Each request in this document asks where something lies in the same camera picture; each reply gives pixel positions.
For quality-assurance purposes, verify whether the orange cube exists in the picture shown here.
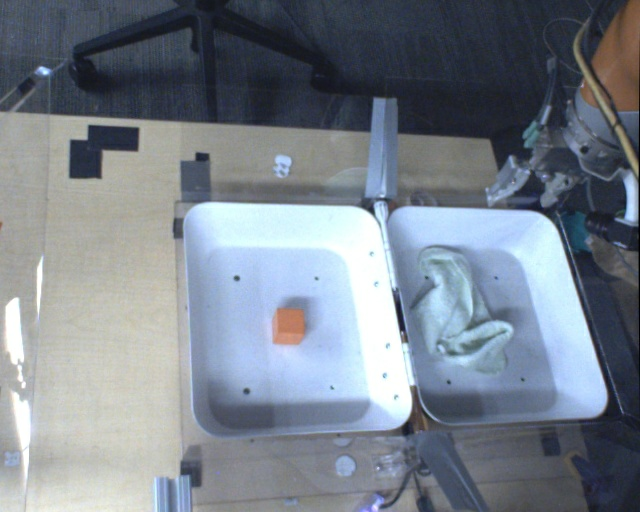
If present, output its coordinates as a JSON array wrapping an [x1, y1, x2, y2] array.
[[271, 307, 307, 346]]

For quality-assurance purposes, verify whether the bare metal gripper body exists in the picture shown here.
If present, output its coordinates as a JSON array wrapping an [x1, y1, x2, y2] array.
[[528, 102, 626, 192]]

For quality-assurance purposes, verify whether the black cylinder on white bracket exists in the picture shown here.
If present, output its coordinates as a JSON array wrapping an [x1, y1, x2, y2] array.
[[584, 167, 640, 247]]

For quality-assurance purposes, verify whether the pale green cloth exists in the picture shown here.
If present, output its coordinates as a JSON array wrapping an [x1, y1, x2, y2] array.
[[409, 245, 516, 377]]

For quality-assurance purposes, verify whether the white plastic tray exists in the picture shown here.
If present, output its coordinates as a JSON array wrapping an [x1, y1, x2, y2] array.
[[386, 205, 610, 428], [181, 200, 414, 440]]

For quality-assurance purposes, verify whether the black office chair base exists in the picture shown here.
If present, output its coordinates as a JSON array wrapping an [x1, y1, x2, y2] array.
[[68, 0, 342, 123]]

